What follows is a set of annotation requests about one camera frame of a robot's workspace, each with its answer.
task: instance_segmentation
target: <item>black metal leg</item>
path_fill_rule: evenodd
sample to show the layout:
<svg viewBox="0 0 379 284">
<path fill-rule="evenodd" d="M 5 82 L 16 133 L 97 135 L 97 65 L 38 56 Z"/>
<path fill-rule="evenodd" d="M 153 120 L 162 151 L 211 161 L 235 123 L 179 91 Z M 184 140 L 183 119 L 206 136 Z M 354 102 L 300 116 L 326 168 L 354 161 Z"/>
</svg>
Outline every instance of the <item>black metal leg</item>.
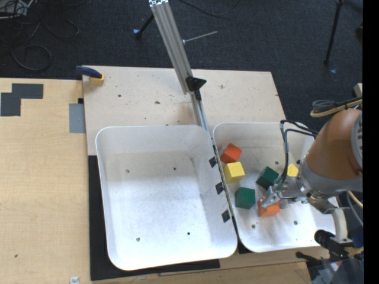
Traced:
<svg viewBox="0 0 379 284">
<path fill-rule="evenodd" d="M 333 28 L 332 28 L 332 34 L 330 35 L 329 47 L 327 48 L 326 56 L 325 56 L 325 59 L 324 59 L 324 63 L 325 64 L 329 63 L 330 51 L 332 50 L 333 41 L 334 41 L 334 35 L 336 33 L 337 22 L 338 22 L 338 17 L 339 17 L 339 11 L 340 11 L 342 5 L 343 5 L 343 0 L 337 0 L 337 9 L 336 9 L 336 14 L 334 16 L 334 23 L 333 23 Z"/>
<path fill-rule="evenodd" d="M 154 19 L 154 15 L 151 15 L 150 18 L 147 19 L 145 24 L 143 24 L 143 27 L 140 30 L 134 30 L 134 33 L 135 33 L 137 39 L 141 38 L 143 31 L 153 21 L 153 19 Z"/>
</svg>

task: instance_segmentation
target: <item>green cube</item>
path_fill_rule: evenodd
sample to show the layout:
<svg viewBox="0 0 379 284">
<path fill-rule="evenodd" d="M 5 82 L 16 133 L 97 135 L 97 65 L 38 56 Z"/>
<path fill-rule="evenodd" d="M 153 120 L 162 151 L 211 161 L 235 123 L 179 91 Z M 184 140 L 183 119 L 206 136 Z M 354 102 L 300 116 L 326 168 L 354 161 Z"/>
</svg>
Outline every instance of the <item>green cube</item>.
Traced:
<svg viewBox="0 0 379 284">
<path fill-rule="evenodd" d="M 250 209 L 255 204 L 255 189 L 240 187 L 235 197 L 236 207 Z"/>
<path fill-rule="evenodd" d="M 267 190 L 269 186 L 274 185 L 278 176 L 279 174 L 276 171 L 267 166 L 261 171 L 255 183 Z"/>
</svg>

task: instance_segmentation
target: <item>white tray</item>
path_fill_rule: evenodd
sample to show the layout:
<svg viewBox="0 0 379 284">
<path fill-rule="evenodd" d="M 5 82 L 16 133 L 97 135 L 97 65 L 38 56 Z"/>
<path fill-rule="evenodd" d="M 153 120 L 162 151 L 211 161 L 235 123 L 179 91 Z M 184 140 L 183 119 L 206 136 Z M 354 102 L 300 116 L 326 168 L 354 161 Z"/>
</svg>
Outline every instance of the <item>white tray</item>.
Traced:
<svg viewBox="0 0 379 284">
<path fill-rule="evenodd" d="M 229 257 L 237 236 L 211 137 L 197 125 L 107 127 L 96 137 L 108 255 L 137 270 Z"/>
<path fill-rule="evenodd" d="M 219 156 L 229 143 L 242 149 L 239 161 L 246 175 L 239 183 L 227 184 L 227 190 L 239 238 L 248 250 L 265 252 L 319 246 L 314 240 L 317 230 L 323 229 L 335 234 L 332 216 L 321 214 L 310 204 L 290 204 L 273 217 L 260 217 L 257 204 L 251 209 L 235 206 L 235 192 L 240 187 L 254 189 L 256 201 L 264 196 L 265 189 L 256 185 L 255 181 L 266 166 L 282 173 L 285 156 L 278 122 L 222 123 L 215 126 L 213 137 Z M 297 160 L 304 158 L 313 138 L 294 132 L 289 132 L 287 137 L 289 164 L 296 165 Z M 335 198 L 330 201 L 337 205 Z"/>
</svg>

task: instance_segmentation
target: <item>blue clamp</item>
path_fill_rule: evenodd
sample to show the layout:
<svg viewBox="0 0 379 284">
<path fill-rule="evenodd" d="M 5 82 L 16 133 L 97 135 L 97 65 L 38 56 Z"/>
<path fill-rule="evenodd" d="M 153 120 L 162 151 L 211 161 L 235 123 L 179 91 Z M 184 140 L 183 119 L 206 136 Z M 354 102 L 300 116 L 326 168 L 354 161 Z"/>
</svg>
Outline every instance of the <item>blue clamp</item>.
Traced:
<svg viewBox="0 0 379 284">
<path fill-rule="evenodd" d="M 104 82 L 104 74 L 98 72 L 97 70 L 91 69 L 90 67 L 77 65 L 75 68 L 75 74 L 88 76 L 89 80 L 93 82 Z"/>
</svg>

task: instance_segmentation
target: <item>wooden table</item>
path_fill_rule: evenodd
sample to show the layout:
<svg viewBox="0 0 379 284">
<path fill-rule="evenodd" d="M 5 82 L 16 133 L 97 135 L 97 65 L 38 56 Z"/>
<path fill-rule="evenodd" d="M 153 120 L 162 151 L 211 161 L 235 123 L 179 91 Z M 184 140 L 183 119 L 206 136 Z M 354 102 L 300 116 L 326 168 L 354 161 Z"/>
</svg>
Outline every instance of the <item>wooden table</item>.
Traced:
<svg viewBox="0 0 379 284">
<path fill-rule="evenodd" d="M 139 69 L 119 68 L 123 73 Z M 158 69 L 175 77 L 173 69 Z M 268 72 L 194 70 L 194 76 L 217 77 L 204 85 L 203 100 L 210 126 L 219 121 L 213 91 L 226 91 L 234 81 L 253 79 L 251 100 L 256 109 L 248 121 L 284 118 L 274 81 Z M 0 92 L 13 83 L 43 84 L 43 99 L 21 99 L 19 117 L 0 117 L 0 279 L 4 283 L 301 283 L 309 280 L 296 251 L 329 257 L 321 247 L 266 253 L 235 253 L 220 260 L 221 268 L 91 281 L 89 272 L 88 135 L 70 133 L 69 104 L 83 98 L 81 80 L 0 79 Z M 91 104 L 86 104 L 86 118 Z"/>
</svg>

